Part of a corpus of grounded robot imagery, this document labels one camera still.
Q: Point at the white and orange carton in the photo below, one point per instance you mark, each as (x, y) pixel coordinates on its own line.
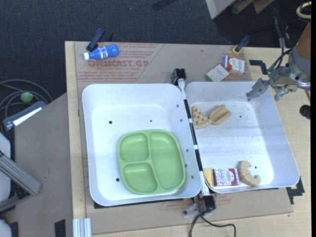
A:
(234, 64)

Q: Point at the white plastic tray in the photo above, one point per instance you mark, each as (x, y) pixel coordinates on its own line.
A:
(106, 142)
(242, 142)

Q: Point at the beige toy croissant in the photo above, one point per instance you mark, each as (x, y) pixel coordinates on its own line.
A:
(245, 174)

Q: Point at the green and white patterned packet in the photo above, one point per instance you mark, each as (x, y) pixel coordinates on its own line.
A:
(217, 72)

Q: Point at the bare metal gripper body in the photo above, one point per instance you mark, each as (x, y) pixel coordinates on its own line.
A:
(284, 78)

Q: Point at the yellow toy cheese wedge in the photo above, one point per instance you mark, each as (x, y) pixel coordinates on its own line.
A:
(209, 176)

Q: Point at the thin black and white rod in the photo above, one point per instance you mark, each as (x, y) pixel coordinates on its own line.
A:
(193, 137)

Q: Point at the red and white carton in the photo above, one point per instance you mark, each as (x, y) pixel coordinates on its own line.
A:
(225, 177)

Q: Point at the toy hot dog bun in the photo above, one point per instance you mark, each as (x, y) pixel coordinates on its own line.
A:
(219, 115)

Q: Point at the brown cardboard board red print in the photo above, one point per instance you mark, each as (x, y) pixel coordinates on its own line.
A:
(138, 67)

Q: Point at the toy pizza slice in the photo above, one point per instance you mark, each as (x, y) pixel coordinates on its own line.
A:
(198, 117)

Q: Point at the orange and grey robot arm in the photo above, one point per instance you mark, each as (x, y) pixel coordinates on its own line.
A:
(303, 48)

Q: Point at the green divided plate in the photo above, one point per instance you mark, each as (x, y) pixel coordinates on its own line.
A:
(163, 157)

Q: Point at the black cylinder on white bracket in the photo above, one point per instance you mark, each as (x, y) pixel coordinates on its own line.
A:
(305, 111)

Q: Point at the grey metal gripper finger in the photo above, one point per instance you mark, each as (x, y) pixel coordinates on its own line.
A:
(280, 94)
(258, 88)

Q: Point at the blue bottle white cap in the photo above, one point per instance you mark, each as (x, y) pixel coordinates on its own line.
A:
(106, 51)

